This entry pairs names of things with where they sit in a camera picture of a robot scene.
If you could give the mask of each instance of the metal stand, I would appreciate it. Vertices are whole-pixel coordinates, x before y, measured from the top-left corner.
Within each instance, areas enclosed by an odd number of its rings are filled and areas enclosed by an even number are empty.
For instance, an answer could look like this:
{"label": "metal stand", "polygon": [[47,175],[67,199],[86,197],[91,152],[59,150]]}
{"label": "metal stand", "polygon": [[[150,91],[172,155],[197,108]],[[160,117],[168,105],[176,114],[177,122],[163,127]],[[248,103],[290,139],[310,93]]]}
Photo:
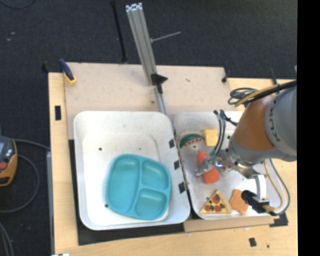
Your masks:
{"label": "metal stand", "polygon": [[167,78],[157,74],[155,57],[151,47],[151,40],[142,3],[126,5],[125,8],[145,78],[149,85],[154,86],[154,93],[159,111],[167,115],[162,91],[162,83],[166,81]]}

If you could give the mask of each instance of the yellow block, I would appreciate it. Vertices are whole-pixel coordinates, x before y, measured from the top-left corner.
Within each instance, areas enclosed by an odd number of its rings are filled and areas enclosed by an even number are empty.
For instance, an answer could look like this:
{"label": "yellow block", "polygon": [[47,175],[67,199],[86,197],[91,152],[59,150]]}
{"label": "yellow block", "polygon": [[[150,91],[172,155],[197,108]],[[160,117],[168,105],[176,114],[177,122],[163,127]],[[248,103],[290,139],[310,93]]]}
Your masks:
{"label": "yellow block", "polygon": [[205,143],[208,147],[217,145],[218,143],[218,131],[216,129],[203,130],[203,136]]}

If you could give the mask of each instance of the black floor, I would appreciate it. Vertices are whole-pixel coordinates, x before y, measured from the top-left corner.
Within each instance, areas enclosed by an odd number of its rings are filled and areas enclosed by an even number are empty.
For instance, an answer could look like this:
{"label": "black floor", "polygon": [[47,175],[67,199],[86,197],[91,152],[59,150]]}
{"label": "black floor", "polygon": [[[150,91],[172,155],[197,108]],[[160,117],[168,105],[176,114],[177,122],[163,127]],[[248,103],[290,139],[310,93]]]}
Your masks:
{"label": "black floor", "polygon": [[[129,64],[139,57],[125,13],[116,1]],[[25,8],[12,8],[7,5]],[[146,0],[142,1],[151,38],[181,32],[152,44],[157,65],[225,67],[230,77],[296,78],[298,0]],[[2,135],[50,145],[47,61],[120,63],[122,52],[107,0],[0,0],[0,125]],[[18,143],[40,172],[32,203],[1,214],[16,256],[49,256],[46,151]],[[19,161],[13,183],[0,187],[0,211],[26,202],[36,175]],[[0,233],[0,256],[6,255]]]}

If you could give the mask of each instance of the black pole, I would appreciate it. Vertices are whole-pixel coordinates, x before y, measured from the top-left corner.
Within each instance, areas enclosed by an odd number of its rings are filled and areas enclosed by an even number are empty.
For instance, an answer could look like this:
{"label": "black pole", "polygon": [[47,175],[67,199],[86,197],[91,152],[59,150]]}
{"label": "black pole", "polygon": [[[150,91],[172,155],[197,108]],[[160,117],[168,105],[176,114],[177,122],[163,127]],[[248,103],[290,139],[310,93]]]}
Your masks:
{"label": "black pole", "polygon": [[117,13],[117,9],[116,9],[116,0],[109,0],[109,3],[110,3],[110,5],[112,7],[112,10],[113,10],[116,30],[117,30],[118,36],[119,36],[119,41],[120,41],[120,46],[121,46],[121,51],[122,51],[122,59],[121,60],[122,60],[123,63],[128,63],[128,57],[127,57],[127,54],[126,54],[124,40],[123,40],[123,37],[122,37],[120,24],[119,24],[119,19],[118,19],[118,13]]}

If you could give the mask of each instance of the yellow cable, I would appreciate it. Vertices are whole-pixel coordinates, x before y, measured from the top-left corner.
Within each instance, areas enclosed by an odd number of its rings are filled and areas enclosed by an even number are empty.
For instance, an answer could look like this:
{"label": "yellow cable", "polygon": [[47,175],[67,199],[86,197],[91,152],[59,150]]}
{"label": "yellow cable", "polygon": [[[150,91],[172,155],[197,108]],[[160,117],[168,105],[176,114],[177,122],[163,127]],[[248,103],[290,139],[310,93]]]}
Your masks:
{"label": "yellow cable", "polygon": [[238,101],[234,106],[235,106],[235,107],[238,107],[238,106],[240,106],[241,104],[245,103],[247,100],[251,99],[252,97],[255,97],[255,96],[259,95],[259,94],[262,94],[262,93],[267,92],[267,91],[269,91],[269,90],[271,90],[271,89],[274,89],[274,88],[275,88],[275,86],[272,85],[272,86],[263,88],[263,89],[261,89],[261,90],[257,90],[257,91],[255,91],[255,92],[253,92],[253,93],[250,93],[248,96],[246,96],[246,97],[244,97],[243,99],[241,99],[240,101]]}
{"label": "yellow cable", "polygon": [[269,172],[269,169],[268,169],[268,166],[267,166],[266,161],[263,161],[263,165],[264,165],[265,171],[266,171],[266,173],[267,173],[267,175],[268,175],[268,177],[269,177],[269,179],[270,179],[270,181],[271,181],[271,183],[272,183],[272,185],[273,185],[276,193],[278,194],[278,196],[279,196],[279,198],[280,198],[280,205],[279,205],[278,207],[272,207],[272,206],[270,206],[270,205],[264,205],[263,208],[264,208],[267,212],[274,212],[274,211],[279,210],[279,209],[282,207],[282,205],[283,205],[284,202],[283,202],[283,199],[282,199],[282,197],[281,197],[281,194],[280,194],[279,190],[277,189],[277,187],[276,187],[276,185],[275,185],[275,182],[274,182],[273,179],[271,178],[271,175],[270,175],[270,172]]}

